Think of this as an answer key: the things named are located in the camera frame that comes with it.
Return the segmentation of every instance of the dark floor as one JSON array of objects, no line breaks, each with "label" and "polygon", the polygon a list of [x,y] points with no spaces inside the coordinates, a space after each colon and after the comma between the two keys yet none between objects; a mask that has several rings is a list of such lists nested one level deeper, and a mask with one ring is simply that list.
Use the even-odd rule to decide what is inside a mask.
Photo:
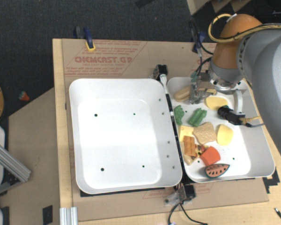
[{"label": "dark floor", "polygon": [[[54,86],[52,39],[73,38],[73,29],[89,26],[94,39],[191,41],[186,0],[0,0],[0,85],[5,116]],[[234,13],[227,5],[222,12]],[[237,13],[263,23],[281,23],[281,0],[252,0]],[[210,3],[194,15],[200,31],[215,17]]]}]

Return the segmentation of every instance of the wooden table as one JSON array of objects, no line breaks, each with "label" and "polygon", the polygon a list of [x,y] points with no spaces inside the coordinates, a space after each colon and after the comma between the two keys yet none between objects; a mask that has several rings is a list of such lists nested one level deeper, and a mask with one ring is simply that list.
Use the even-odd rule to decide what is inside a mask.
[{"label": "wooden table", "polygon": [[[62,208],[73,207],[72,185],[70,175],[70,160],[68,147],[67,114],[65,109],[65,83],[63,66],[62,39],[53,39],[53,62],[55,80],[55,104],[56,104],[56,126],[57,126],[57,146],[59,164],[59,195],[60,206]],[[276,164],[276,169],[280,178],[277,186],[270,187],[269,202],[251,203],[237,206],[225,206],[210,209],[199,209],[189,211],[191,218],[206,222],[210,225],[255,225],[255,224],[281,224],[281,219],[276,214],[274,208],[281,211],[281,156],[275,147],[272,139],[266,131],[270,149]],[[151,214],[143,216],[120,217],[103,219],[96,221],[79,222],[80,225],[166,225],[168,213]],[[177,225],[193,224],[184,215],[177,211],[172,215],[172,221]]]}]

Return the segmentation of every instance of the green toy vegetable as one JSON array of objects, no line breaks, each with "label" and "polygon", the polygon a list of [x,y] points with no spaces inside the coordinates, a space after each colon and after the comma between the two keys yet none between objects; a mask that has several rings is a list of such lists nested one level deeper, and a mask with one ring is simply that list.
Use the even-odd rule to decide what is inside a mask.
[{"label": "green toy vegetable", "polygon": [[201,108],[198,108],[192,117],[187,121],[189,125],[192,125],[194,127],[198,127],[202,120],[206,117],[207,111],[202,110]]},{"label": "green toy vegetable", "polygon": [[203,118],[205,118],[207,115],[207,111],[206,110],[203,110],[201,113],[200,113],[200,116],[198,117],[198,119],[193,123],[193,126],[194,127],[198,127],[200,125],[200,123],[202,122]]},{"label": "green toy vegetable", "polygon": [[189,125],[193,125],[193,123],[198,119],[198,117],[200,116],[201,114],[201,111],[202,109],[201,108],[198,108],[195,113],[193,114],[193,116],[187,121],[187,123]]},{"label": "green toy vegetable", "polygon": [[174,116],[177,125],[182,125],[182,117],[184,116],[184,111],[181,105],[174,108]]}]

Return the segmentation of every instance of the yellow cheese toy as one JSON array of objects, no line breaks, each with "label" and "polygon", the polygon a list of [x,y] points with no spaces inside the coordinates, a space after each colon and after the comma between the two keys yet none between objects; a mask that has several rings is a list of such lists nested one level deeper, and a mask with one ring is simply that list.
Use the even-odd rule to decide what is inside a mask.
[{"label": "yellow cheese toy", "polygon": [[193,127],[183,126],[183,125],[179,126],[178,127],[179,141],[183,142],[184,136],[192,136],[192,132],[193,132]]},{"label": "yellow cheese toy", "polygon": [[221,124],[217,132],[217,143],[221,146],[227,146],[231,143],[234,131],[228,126]]},{"label": "yellow cheese toy", "polygon": [[220,107],[228,105],[228,102],[223,97],[213,97],[209,96],[205,98],[205,103],[208,108],[211,110],[218,110]]}]

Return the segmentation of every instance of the plastic toy food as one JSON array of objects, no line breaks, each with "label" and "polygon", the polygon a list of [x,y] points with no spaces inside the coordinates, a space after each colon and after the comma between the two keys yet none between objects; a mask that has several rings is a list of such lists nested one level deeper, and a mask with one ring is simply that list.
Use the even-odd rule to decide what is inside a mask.
[{"label": "plastic toy food", "polygon": [[181,105],[174,108],[174,116],[177,125],[182,125],[182,117],[184,116],[184,111]]},{"label": "plastic toy food", "polygon": [[190,136],[184,136],[184,148],[185,148],[185,154],[189,156],[196,157],[196,144],[195,144],[195,138]]},{"label": "plastic toy food", "polygon": [[179,90],[178,92],[176,92],[174,95],[174,99],[177,102],[183,102],[183,101],[189,99],[190,93],[191,93],[191,87],[187,86],[187,87],[183,88],[182,90]]},{"label": "plastic toy food", "polygon": [[206,166],[212,165],[221,160],[218,150],[214,147],[209,147],[200,158]]},{"label": "plastic toy food", "polygon": [[217,178],[223,175],[229,167],[228,164],[213,164],[205,168],[205,173],[209,178]]},{"label": "plastic toy food", "polygon": [[191,158],[191,156],[185,154],[184,142],[180,142],[180,146],[183,155],[183,160],[186,162],[187,165],[192,164],[193,159]]},{"label": "plastic toy food", "polygon": [[228,126],[221,124],[217,132],[217,143],[222,146],[227,146],[231,143],[234,132]]},{"label": "plastic toy food", "polygon": [[199,127],[193,129],[193,135],[200,144],[216,141],[216,133],[211,122],[206,122]]},{"label": "plastic toy food", "polygon": [[205,103],[211,110],[217,111],[220,107],[228,105],[228,102],[223,97],[209,96],[205,98]]},{"label": "plastic toy food", "polygon": [[187,123],[189,125],[194,125],[194,123],[200,118],[200,115],[202,114],[203,111],[204,110],[202,110],[201,108],[198,108],[197,110],[195,110],[194,114],[190,117],[190,119],[187,121]]},{"label": "plastic toy food", "polygon": [[193,127],[181,125],[178,127],[178,132],[179,132],[179,141],[183,142],[184,136],[192,136]]}]

